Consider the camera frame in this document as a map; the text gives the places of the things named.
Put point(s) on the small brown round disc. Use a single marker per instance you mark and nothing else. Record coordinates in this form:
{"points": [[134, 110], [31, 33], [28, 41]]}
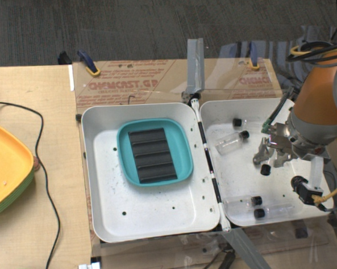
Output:
{"points": [[37, 163]]}

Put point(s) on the yellow divided plate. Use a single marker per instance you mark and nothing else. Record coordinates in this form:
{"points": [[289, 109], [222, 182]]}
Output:
{"points": [[5, 161]]}

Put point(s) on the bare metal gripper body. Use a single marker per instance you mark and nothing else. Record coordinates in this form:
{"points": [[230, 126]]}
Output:
{"points": [[282, 139]]}

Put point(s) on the black cylinder on white bracket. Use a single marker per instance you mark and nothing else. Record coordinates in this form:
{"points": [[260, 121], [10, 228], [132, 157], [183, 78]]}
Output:
{"points": [[307, 192]]}

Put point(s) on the clear plastic bottle black cap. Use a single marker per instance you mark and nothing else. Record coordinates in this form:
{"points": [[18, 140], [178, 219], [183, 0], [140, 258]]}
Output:
{"points": [[265, 170], [237, 122], [228, 143], [271, 211], [246, 202]]}

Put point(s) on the thin black and white rod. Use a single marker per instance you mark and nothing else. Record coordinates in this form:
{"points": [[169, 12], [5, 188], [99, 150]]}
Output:
{"points": [[205, 146]]}

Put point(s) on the white plastic tray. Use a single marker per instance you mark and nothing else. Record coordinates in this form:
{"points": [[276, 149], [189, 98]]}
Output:
{"points": [[150, 211], [239, 180]]}

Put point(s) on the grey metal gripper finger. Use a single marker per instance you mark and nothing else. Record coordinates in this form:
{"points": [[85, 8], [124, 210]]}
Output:
{"points": [[261, 153], [281, 160]]}

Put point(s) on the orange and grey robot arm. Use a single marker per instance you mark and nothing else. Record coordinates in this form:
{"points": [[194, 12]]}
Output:
{"points": [[317, 99]]}

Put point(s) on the brown cardboard board red print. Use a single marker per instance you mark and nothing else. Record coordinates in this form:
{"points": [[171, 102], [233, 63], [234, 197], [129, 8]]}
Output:
{"points": [[154, 80]]}

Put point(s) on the black ribbed insert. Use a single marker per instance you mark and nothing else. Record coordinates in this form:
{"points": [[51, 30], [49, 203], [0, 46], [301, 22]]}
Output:
{"points": [[152, 154]]}

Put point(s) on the teal plate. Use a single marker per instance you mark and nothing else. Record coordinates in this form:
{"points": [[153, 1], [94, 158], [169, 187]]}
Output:
{"points": [[180, 147]]}

